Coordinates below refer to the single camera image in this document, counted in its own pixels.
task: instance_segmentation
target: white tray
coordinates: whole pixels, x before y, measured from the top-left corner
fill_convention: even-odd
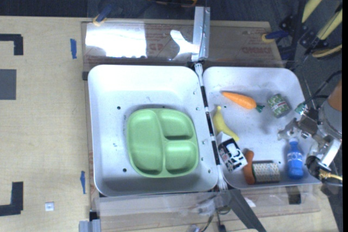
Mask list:
[[[198,77],[182,66],[100,65],[88,75],[94,180],[105,196],[208,191],[218,181]],[[149,178],[132,168],[126,127],[145,108],[177,109],[193,121],[199,163],[191,173]]]
[[[245,149],[254,151],[253,161],[271,160],[278,163],[281,173],[279,183],[248,185],[242,171],[229,172],[220,158],[225,180],[230,186],[250,189],[320,183],[309,174],[305,165],[303,165],[302,179],[291,180],[287,177],[288,142],[277,138],[279,130],[284,129],[294,117],[300,118],[294,109],[305,99],[299,80],[292,71],[285,68],[211,67],[204,71],[203,82],[211,117],[214,116],[216,107],[220,105],[225,123],[240,138],[237,142],[239,148],[242,151]],[[224,97],[221,91],[245,94],[265,107],[261,113],[256,109],[247,110]],[[277,93],[283,96],[291,108],[291,112],[281,118],[276,118],[267,105],[267,100]],[[314,143],[312,138],[300,139],[299,146],[303,151],[304,160],[312,143]]]

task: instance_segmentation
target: blue tape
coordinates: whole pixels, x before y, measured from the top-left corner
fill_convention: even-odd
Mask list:
[[[112,10],[113,6],[111,4],[106,5],[104,9],[100,12],[100,14],[97,16],[96,22],[101,22],[111,13]]]
[[[86,178],[85,178],[85,172],[84,171],[81,171],[80,181],[81,181],[83,194],[85,195],[86,194]]]
[[[272,33],[267,34],[265,37],[266,39],[278,39],[278,38],[283,38],[289,35],[289,32],[279,30],[279,31],[274,31]]]
[[[76,57],[76,53],[77,53],[76,40],[70,39],[70,49],[71,49],[72,59],[77,59],[77,57]]]

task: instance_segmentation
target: water bottle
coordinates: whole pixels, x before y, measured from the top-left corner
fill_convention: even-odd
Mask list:
[[[302,153],[299,150],[299,141],[296,138],[289,140],[288,151],[288,176],[290,179],[301,179],[303,177]]]

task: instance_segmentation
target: yellow banana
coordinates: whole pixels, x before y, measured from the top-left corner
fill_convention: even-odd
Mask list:
[[[216,113],[213,116],[213,125],[215,128],[216,134],[222,131],[224,134],[227,134],[230,137],[232,137],[236,142],[239,141],[238,135],[235,134],[233,131],[231,131],[230,128],[227,127],[227,125],[225,124],[225,120],[222,117],[220,106],[216,108]]]

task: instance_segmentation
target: wooden table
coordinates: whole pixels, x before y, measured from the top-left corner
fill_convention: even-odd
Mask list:
[[[78,231],[79,221],[89,219],[90,186],[84,194],[80,182],[81,171],[89,181],[81,31],[87,20],[0,17],[0,34],[24,40],[24,55],[14,55],[13,42],[0,41],[0,69],[16,70],[17,78],[16,99],[0,100],[0,205],[10,204],[12,182],[24,185],[21,214],[1,216],[0,231]],[[77,42],[76,59],[70,39]],[[316,196],[320,211],[260,221],[268,231],[338,231],[327,197],[319,190]],[[54,202],[53,211],[45,210],[47,202]],[[224,224],[245,229],[239,220]]]

